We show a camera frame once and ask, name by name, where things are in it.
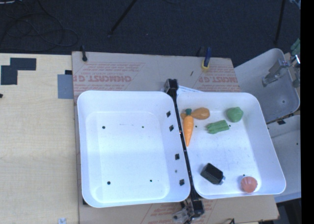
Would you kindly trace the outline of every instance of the orange carrot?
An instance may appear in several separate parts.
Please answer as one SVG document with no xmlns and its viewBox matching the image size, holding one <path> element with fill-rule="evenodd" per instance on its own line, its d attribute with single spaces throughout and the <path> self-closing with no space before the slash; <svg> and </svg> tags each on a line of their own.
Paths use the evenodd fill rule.
<svg viewBox="0 0 314 224">
<path fill-rule="evenodd" d="M 191 116 L 191 109 L 186 109 L 186 117 L 183 119 L 183 135 L 185 138 L 185 144 L 188 147 L 190 144 L 193 128 L 194 128 L 194 119 Z"/>
</svg>

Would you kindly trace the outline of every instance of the white tray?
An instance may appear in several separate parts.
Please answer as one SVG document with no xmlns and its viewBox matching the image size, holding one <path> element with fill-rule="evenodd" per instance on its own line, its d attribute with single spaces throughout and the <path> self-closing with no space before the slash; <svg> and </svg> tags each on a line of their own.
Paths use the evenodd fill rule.
<svg viewBox="0 0 314 224">
<path fill-rule="evenodd" d="M 300 115 L 267 125 L 287 186 L 275 195 L 276 202 L 301 198 L 301 118 Z"/>
<path fill-rule="evenodd" d="M 249 93 L 186 92 L 178 95 L 179 112 L 206 107 L 210 117 L 194 120 L 194 130 L 187 154 L 195 190 L 206 199 L 219 199 L 248 195 L 280 194 L 286 181 L 267 130 L 258 100 Z M 226 110 L 239 106 L 244 115 L 237 123 L 228 120 Z M 229 130 L 216 134 L 207 132 L 206 126 L 226 120 Z M 203 178 L 202 168 L 211 163 L 225 176 L 221 185 Z M 258 181 L 253 193 L 245 193 L 240 187 L 243 176 Z"/>
<path fill-rule="evenodd" d="M 190 183 L 172 98 L 86 91 L 78 98 L 82 195 L 93 207 L 185 200 Z"/>
</svg>

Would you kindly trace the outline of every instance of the wooden board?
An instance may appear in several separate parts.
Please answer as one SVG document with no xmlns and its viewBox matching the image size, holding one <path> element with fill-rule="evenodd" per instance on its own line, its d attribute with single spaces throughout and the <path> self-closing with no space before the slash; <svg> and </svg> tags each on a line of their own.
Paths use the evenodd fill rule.
<svg viewBox="0 0 314 224">
<path fill-rule="evenodd" d="M 0 85 L 0 222 L 79 223 L 73 100 L 58 99 L 57 75 L 70 55 L 0 54 L 36 58 L 18 71 L 17 85 Z"/>
</svg>

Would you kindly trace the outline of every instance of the green cucumber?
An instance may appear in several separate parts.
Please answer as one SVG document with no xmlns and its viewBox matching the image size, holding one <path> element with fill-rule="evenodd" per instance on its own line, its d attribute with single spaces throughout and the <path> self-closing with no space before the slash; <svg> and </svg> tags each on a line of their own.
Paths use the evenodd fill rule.
<svg viewBox="0 0 314 224">
<path fill-rule="evenodd" d="M 229 130 L 229 126 L 225 120 L 220 120 L 220 121 L 208 124 L 207 130 L 209 133 L 215 134 L 221 131 Z"/>
<path fill-rule="evenodd" d="M 240 107 L 232 107 L 227 110 L 227 116 L 231 122 L 239 122 L 242 119 L 243 111 Z"/>
</svg>

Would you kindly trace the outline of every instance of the black tape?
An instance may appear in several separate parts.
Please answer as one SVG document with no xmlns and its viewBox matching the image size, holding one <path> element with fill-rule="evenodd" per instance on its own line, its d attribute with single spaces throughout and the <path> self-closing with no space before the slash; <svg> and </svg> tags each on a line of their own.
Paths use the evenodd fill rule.
<svg viewBox="0 0 314 224">
<path fill-rule="evenodd" d="M 17 85 L 19 70 L 35 71 L 36 58 L 10 58 L 10 65 L 1 66 L 1 85 Z"/>
</svg>

